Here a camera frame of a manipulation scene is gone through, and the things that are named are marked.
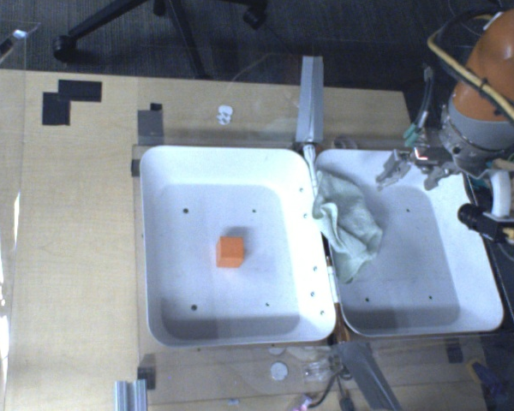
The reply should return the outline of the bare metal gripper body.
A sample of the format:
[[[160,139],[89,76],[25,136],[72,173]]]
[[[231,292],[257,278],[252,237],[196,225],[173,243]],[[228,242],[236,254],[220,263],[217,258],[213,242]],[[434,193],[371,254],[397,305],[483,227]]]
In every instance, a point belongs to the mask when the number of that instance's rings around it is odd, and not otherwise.
[[[416,135],[413,147],[418,162],[453,171],[482,172],[491,159],[490,151],[444,129],[424,128]]]

